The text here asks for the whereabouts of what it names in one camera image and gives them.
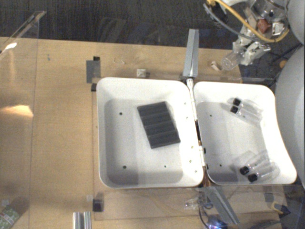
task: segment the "wooden surface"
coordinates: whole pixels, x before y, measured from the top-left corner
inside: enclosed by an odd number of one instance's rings
[[[237,69],[224,74],[209,67],[211,61],[220,63],[227,53],[200,49],[199,79],[239,81]],[[101,184],[96,168],[95,94],[91,84],[86,83],[86,60],[99,56],[102,76],[135,77],[136,69],[145,68],[152,78],[178,79],[185,48],[39,40],[37,56],[31,164],[28,164],[30,208],[29,214],[23,216],[24,223],[28,222],[30,229],[68,229],[72,228],[73,212],[91,210],[92,196],[98,191],[109,192]],[[16,228],[25,228],[21,222]],[[202,223],[191,214],[124,220],[92,217],[92,228],[200,229]]]

